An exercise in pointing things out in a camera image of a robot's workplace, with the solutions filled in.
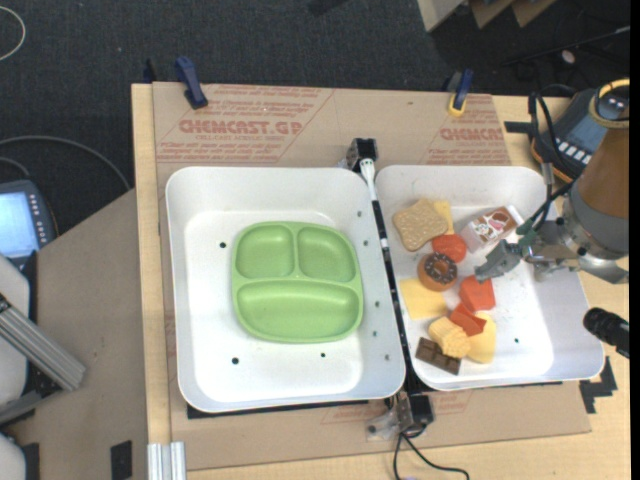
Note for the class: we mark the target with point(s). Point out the small yellow cheese wedge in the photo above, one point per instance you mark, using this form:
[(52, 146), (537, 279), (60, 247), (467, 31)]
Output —
[(445, 213)]

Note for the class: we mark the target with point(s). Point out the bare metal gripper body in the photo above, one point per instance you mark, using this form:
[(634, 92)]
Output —
[(555, 260)]

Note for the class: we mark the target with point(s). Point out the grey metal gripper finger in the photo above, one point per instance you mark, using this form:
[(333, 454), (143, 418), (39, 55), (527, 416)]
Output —
[(487, 269), (505, 253)]

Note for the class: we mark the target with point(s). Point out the red-orange pizza slice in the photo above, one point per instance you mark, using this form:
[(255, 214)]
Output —
[(467, 320)]

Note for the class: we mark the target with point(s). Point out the black cylinder on white bracket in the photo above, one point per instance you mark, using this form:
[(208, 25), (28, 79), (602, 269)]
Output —
[(605, 325)]

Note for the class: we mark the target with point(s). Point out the brown cardboard board, red print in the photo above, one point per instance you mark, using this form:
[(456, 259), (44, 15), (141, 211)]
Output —
[(280, 128)]

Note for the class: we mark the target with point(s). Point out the tan bread slice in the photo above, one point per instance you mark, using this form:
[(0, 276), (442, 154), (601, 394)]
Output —
[(417, 225)]

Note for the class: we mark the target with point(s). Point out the green divided plate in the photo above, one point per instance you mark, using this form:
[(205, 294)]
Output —
[(295, 303)]

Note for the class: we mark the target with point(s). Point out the thin black and white rod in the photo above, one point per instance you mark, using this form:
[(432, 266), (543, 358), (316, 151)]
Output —
[(377, 218)]

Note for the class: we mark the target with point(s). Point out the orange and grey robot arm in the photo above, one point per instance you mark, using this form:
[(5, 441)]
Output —
[(605, 168)]

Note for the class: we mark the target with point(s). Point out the chocolate frosted doughnut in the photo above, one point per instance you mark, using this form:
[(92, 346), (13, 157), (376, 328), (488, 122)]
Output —
[(430, 277)]

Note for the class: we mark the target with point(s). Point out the yellow cheese slice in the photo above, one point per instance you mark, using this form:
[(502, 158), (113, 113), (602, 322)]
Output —
[(420, 300)]

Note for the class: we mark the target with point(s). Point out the pale yellow rounded piece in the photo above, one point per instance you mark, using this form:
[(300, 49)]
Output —
[(484, 345)]

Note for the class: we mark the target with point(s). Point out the white and brown carton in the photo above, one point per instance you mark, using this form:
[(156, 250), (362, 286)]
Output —
[(487, 228)]

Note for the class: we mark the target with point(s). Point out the round orange-red tomato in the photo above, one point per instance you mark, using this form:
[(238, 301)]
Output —
[(450, 247)]

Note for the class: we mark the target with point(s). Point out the white plastic tray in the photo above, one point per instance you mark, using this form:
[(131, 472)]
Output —
[(530, 318), (210, 288)]

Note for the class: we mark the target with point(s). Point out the orange carrot chunk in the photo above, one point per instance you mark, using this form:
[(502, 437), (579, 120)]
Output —
[(477, 295)]

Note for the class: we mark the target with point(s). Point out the brown chocolate bar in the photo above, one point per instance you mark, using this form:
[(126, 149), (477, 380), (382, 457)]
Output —
[(435, 355)]

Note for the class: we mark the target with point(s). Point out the yellow corn cob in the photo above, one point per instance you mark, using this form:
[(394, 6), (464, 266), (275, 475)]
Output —
[(450, 338)]

